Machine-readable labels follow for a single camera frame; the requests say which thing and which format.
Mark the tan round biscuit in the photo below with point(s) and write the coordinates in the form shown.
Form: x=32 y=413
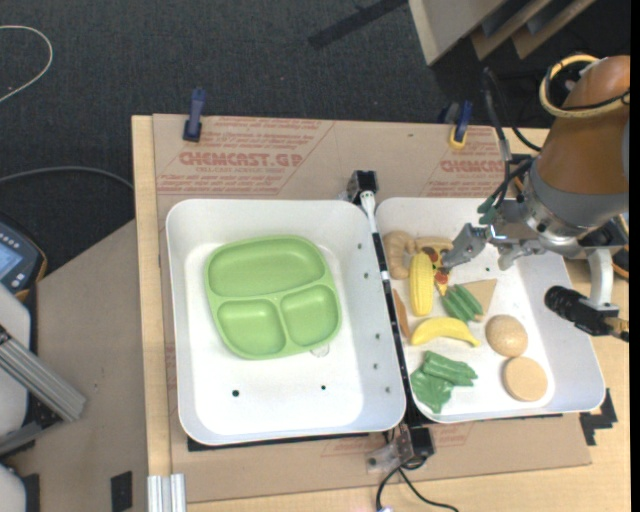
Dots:
x=525 y=379

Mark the black cylinder on white bracket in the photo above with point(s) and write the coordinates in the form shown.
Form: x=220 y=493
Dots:
x=570 y=302

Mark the yellow banana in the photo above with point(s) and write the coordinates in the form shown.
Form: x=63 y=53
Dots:
x=440 y=331

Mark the beige round toy bun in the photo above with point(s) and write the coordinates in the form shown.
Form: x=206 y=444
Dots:
x=506 y=335

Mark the green toy pea pods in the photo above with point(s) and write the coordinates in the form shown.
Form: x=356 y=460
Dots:
x=462 y=302

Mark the yellow toy corn cob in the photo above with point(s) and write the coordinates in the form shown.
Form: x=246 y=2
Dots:
x=421 y=287

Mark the green toy lettuce leaf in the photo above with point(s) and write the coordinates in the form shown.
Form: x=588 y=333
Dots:
x=431 y=392

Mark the tan triangular toy bread slice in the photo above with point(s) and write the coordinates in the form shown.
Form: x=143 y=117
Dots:
x=484 y=292

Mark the orange-brown toy slice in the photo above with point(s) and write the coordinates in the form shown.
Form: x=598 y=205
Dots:
x=401 y=315

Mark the thin black and white rod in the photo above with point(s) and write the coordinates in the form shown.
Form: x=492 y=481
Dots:
x=385 y=270

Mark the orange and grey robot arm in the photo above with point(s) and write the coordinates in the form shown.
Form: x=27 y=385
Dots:
x=585 y=150

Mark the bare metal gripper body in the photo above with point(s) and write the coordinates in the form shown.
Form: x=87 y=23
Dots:
x=545 y=232

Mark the green divided plate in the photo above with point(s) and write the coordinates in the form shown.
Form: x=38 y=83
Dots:
x=270 y=295

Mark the green toy beans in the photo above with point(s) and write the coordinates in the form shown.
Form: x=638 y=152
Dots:
x=450 y=370

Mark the brown cardboard board red print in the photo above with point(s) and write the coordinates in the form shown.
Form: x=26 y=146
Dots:
x=280 y=160

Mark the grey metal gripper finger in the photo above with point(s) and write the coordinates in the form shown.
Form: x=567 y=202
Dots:
x=511 y=252
x=467 y=245

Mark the white plastic tray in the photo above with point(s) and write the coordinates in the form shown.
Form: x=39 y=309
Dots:
x=280 y=400
x=560 y=360

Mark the toy pizza slice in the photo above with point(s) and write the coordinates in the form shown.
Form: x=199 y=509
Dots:
x=431 y=246

